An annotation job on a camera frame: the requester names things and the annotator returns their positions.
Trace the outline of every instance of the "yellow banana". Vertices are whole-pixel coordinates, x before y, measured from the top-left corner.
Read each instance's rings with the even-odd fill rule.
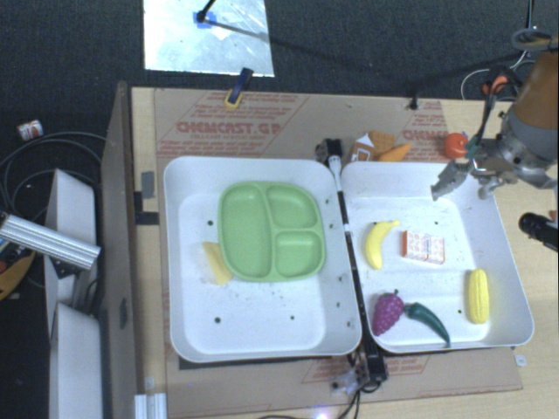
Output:
[[[392,227],[399,224],[400,222],[398,220],[394,222],[377,222],[367,235],[367,239],[365,239],[365,256],[370,266],[375,270],[380,270],[383,266],[381,246],[384,237],[392,230]]]

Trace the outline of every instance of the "white tray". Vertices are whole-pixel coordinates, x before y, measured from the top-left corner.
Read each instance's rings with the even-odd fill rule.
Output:
[[[165,169],[170,337],[194,362],[343,355],[361,340],[334,178],[315,161],[180,157]],[[246,181],[288,182],[316,200],[326,242],[310,278],[213,282],[202,242],[217,242],[221,193]]]
[[[342,172],[342,186],[354,237],[355,258],[369,327],[379,295],[399,290],[404,303],[419,302],[442,320],[450,349],[516,346],[534,332],[534,321],[493,198],[480,200],[472,177],[434,202],[430,186],[444,165],[430,163],[354,162]],[[375,271],[364,256],[364,240],[375,221],[398,219],[383,242],[383,268]],[[445,262],[427,264],[402,257],[405,230],[445,239]],[[487,273],[490,319],[474,325],[467,319],[469,271]],[[392,353],[448,350],[427,326],[405,315],[377,343]]]

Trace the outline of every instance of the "green plate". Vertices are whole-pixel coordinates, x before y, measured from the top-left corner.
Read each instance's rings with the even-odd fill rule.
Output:
[[[249,281],[288,281],[318,272],[326,255],[321,214],[303,188],[243,182],[227,188],[217,220],[224,261]]]

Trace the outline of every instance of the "black carpet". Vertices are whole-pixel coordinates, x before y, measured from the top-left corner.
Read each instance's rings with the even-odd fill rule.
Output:
[[[265,0],[276,77],[251,90],[457,99],[462,79],[519,57],[528,0]],[[533,24],[557,32],[559,0],[535,0]],[[142,0],[0,0],[0,161],[21,146],[15,126],[40,119],[46,133],[104,135],[119,80],[134,86],[219,88],[231,78],[143,68]],[[478,98],[482,76],[468,81]],[[89,145],[100,153],[101,145]],[[71,167],[96,177],[62,147],[18,160],[13,189],[32,170]],[[48,179],[25,188],[34,216]],[[41,267],[31,275],[40,281]],[[0,416],[47,417],[48,341],[43,293],[29,282],[0,302]]]

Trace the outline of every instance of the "soda can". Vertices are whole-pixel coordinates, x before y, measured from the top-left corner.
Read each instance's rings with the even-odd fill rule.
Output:
[[[17,132],[23,141],[33,140],[43,136],[43,126],[41,121],[33,120],[17,126]]]

